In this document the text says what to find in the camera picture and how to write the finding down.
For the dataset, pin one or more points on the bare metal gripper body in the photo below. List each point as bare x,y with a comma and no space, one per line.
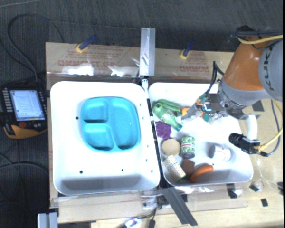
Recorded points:
215,104

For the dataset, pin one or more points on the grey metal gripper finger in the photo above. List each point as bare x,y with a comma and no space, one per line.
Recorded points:
189,115
215,119

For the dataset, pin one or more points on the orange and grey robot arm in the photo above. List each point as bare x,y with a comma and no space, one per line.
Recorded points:
242,75

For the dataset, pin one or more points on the white plastic tray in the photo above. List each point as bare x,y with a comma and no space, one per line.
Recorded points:
69,127
218,132

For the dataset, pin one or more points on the green toy vegetable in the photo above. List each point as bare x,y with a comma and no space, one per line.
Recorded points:
171,104

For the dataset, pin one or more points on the green plastic bottle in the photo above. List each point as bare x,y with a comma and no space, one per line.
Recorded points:
167,117

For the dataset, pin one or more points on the purple grapes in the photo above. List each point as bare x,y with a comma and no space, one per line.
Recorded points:
162,130

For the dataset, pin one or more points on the green peas can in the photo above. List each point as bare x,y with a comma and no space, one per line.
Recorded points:
188,147

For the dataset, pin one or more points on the white can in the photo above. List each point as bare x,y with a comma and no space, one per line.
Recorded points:
221,153

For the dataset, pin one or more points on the tan round biscuit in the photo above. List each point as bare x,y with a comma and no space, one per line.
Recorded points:
171,147

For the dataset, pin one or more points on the brown cube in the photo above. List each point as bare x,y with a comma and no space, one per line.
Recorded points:
188,166

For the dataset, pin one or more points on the brown cardboard board red print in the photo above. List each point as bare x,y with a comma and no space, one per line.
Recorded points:
171,64

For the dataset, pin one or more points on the patterned white carton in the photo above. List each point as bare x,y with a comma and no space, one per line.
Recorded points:
174,167

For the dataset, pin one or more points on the orange sausage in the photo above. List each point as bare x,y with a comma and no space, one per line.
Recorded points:
200,173

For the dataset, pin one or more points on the blue divided plate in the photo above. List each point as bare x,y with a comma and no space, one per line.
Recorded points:
110,123

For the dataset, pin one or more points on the black cylinder on white bracket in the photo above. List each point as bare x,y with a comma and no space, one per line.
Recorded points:
244,141

